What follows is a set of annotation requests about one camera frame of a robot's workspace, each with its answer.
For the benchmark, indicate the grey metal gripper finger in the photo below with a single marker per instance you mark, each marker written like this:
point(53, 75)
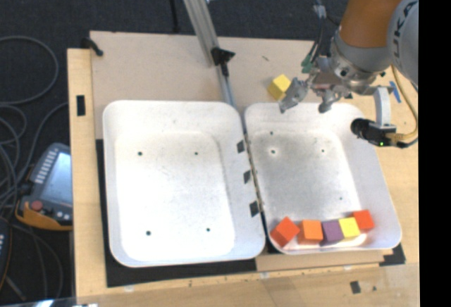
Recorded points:
point(327, 101)
point(293, 94)

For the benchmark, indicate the brown cardboard board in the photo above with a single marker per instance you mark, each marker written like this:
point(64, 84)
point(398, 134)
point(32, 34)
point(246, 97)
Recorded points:
point(151, 69)

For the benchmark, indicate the purple cube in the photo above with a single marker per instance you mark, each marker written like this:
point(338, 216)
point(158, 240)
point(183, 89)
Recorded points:
point(332, 231)

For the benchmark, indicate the orange cube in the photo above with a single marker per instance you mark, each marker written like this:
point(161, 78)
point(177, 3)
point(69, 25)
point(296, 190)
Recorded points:
point(310, 231)

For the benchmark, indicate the yellow cube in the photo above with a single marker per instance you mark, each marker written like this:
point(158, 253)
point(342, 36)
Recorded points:
point(349, 227)
point(279, 86)

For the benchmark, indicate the white plastic tray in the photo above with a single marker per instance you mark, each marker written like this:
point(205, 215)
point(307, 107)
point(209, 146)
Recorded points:
point(306, 179)
point(176, 186)

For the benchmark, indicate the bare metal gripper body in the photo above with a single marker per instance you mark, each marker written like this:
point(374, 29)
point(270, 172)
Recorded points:
point(347, 78)

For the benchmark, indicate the black cylinder on white bracket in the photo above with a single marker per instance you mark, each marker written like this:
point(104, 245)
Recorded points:
point(382, 106)

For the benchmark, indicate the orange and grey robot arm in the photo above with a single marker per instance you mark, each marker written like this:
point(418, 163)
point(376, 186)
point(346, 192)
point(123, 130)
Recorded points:
point(373, 10)

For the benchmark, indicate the red cube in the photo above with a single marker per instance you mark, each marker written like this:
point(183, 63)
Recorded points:
point(284, 232)
point(363, 219)

